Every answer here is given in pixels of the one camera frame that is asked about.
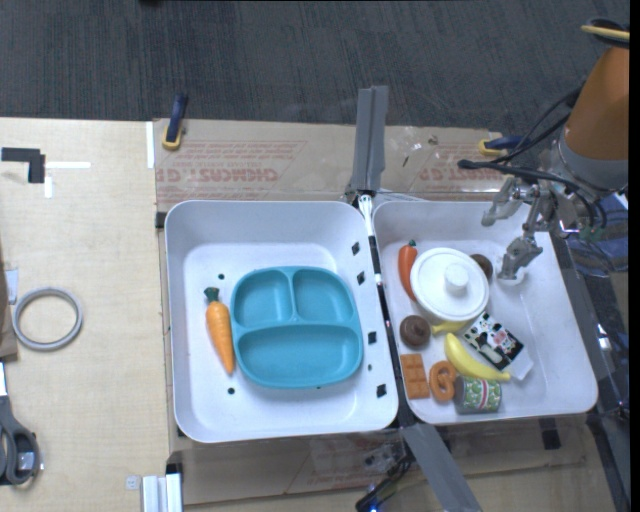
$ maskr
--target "wooden surface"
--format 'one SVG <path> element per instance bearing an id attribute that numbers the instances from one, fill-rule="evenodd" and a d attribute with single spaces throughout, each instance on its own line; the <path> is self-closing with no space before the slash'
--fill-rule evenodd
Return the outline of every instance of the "wooden surface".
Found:
<path id="1" fill-rule="evenodd" d="M 91 163 L 88 170 L 52 171 L 54 195 L 46 199 L 43 185 L 27 184 L 26 164 L 0 162 L 0 238 L 5 266 L 19 270 L 19 294 L 60 286 L 80 299 L 85 314 L 68 347 L 20 347 L 6 364 L 14 413 L 36 432 L 45 469 L 27 488 L 0 487 L 0 510 L 138 511 L 140 494 L 127 489 L 127 477 L 163 475 L 169 456 L 155 177 L 147 168 L 145 124 L 0 119 L 0 130 L 0 146 L 39 148 L 48 162 Z M 71 322 L 68 307 L 43 300 L 29 308 L 24 330 L 47 337 Z M 468 446 L 461 438 L 455 453 L 484 509 L 615 510 L 593 437 L 583 419 L 574 425 L 572 442 L 564 443 L 570 454 L 552 458 L 550 467 L 531 462 L 549 460 L 540 457 L 542 446 L 519 451 L 517 433 L 505 449 L 507 471 L 501 454 L 480 438 Z M 525 469 L 513 469 L 518 457 Z M 354 510 L 363 494 L 189 509 Z M 393 510 L 440 509 L 420 479 L 395 503 Z"/>

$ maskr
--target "scissors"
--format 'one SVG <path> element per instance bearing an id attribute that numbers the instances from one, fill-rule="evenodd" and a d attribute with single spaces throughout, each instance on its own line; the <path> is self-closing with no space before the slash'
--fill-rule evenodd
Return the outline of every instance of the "scissors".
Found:
<path id="1" fill-rule="evenodd" d="M 0 361 L 0 481 L 23 484 L 36 475 L 39 466 L 40 449 L 35 436 L 11 412 L 4 363 Z"/>

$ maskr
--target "yellow cable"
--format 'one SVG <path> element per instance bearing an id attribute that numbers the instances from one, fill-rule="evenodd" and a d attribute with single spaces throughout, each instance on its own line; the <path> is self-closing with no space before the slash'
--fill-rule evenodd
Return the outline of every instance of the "yellow cable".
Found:
<path id="1" fill-rule="evenodd" d="M 594 27 L 593 25 L 582 25 L 580 27 L 584 32 L 596 34 L 603 37 L 611 37 L 621 41 L 629 41 L 629 32 L 624 30 L 614 30 L 612 28 Z"/>

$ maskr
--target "blue plate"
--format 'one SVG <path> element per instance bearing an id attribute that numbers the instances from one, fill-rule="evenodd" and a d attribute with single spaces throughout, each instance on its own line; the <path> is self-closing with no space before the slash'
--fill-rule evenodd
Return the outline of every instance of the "blue plate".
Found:
<path id="1" fill-rule="evenodd" d="M 360 319 L 347 285 L 317 267 L 271 267 L 245 275 L 231 296 L 238 366 L 274 388 L 327 386 L 362 362 Z"/>

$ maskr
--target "carrot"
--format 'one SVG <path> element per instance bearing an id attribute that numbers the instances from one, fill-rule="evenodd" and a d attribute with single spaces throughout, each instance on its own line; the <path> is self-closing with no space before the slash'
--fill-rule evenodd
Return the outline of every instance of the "carrot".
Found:
<path id="1" fill-rule="evenodd" d="M 413 240 L 409 240 L 409 243 L 400 247 L 398 252 L 398 272 L 400 273 L 400 282 L 404 291 L 407 292 L 409 298 L 413 301 L 416 300 L 416 296 L 411 289 L 411 267 L 416 261 L 418 256 L 418 249 L 416 249 L 416 243 Z"/>
<path id="2" fill-rule="evenodd" d="M 209 300 L 205 313 L 207 330 L 225 370 L 231 375 L 235 367 L 233 339 L 231 338 L 231 316 L 229 308 L 218 300 L 219 293 L 220 290 L 213 287 L 204 291 Z"/>

